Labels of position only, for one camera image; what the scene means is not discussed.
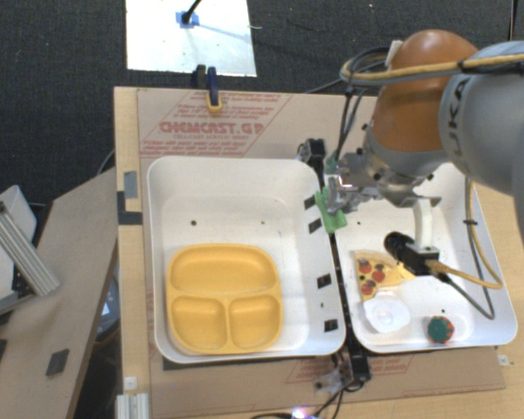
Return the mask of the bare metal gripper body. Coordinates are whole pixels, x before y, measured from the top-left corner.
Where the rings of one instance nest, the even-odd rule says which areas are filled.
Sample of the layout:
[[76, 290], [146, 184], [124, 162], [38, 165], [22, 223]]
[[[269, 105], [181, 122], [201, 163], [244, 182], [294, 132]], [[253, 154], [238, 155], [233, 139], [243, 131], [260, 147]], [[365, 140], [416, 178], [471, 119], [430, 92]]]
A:
[[361, 189], [363, 203], [384, 199], [395, 207], [412, 207], [427, 199], [415, 192], [423, 177], [401, 175], [369, 151], [345, 154], [338, 163], [338, 176], [342, 187]]

